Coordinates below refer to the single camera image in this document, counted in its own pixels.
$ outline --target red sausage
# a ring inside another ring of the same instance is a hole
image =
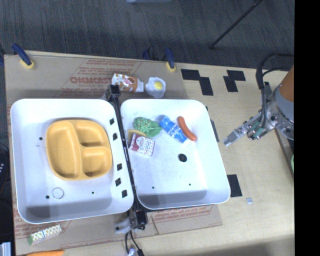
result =
[[[183,134],[191,141],[196,141],[197,140],[197,136],[193,134],[192,131],[189,130],[189,128],[186,125],[186,121],[182,116],[179,116],[177,118],[178,120],[178,125],[180,126]]]

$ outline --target orange divided dish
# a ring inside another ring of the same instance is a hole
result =
[[[90,120],[61,120],[46,131],[46,153],[53,173],[67,181],[100,177],[112,167],[105,129]]]

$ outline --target white tray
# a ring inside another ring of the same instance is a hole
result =
[[[46,131],[49,125],[62,119],[88,119],[104,127],[113,152],[112,167],[107,174],[89,180],[67,181],[51,171]],[[25,221],[40,224],[123,213],[133,205],[116,113],[108,102],[101,99],[21,99],[12,105],[11,128],[17,208]],[[55,188],[58,188],[57,195],[53,192]],[[56,199],[62,191],[63,197]]]
[[[120,108],[125,134],[135,118],[174,123],[182,116],[197,141],[181,143],[165,130],[153,137],[152,156],[129,150],[137,197],[151,210],[220,204],[230,197],[230,186],[206,107],[189,99],[129,99]],[[179,155],[187,157],[185,162]]]

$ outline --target table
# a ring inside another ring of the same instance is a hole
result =
[[[139,63],[147,66],[152,63],[156,69],[164,72],[163,62],[139,60]],[[260,109],[256,71],[186,63],[176,63],[176,67],[177,75],[173,80],[178,79],[184,88],[179,98],[198,100],[207,107],[226,173],[236,178],[233,181],[238,181],[240,191],[217,206],[222,225],[140,238],[137,232],[136,243],[146,256],[294,255],[294,178],[276,131],[260,140],[251,141],[244,137],[229,147],[222,142],[233,129],[255,116]],[[275,88],[285,74],[283,71],[274,71],[267,74],[264,80]],[[21,97],[32,97],[32,90],[27,91],[26,86],[17,90],[9,80],[6,81],[9,107]],[[41,93],[43,98],[47,97],[47,91]],[[77,232],[85,233],[86,230],[79,225]],[[66,248],[65,255],[127,255],[123,240],[88,244]]]

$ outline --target black pole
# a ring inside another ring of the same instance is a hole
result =
[[[214,46],[226,35],[229,33],[230,30],[232,30],[240,21],[243,20],[244,17],[246,17],[255,7],[257,7],[263,0],[255,0],[253,5],[244,13],[241,15],[240,18],[238,18],[222,35],[218,37],[217,40],[215,40],[212,44],[209,45],[210,49],[213,49]]]

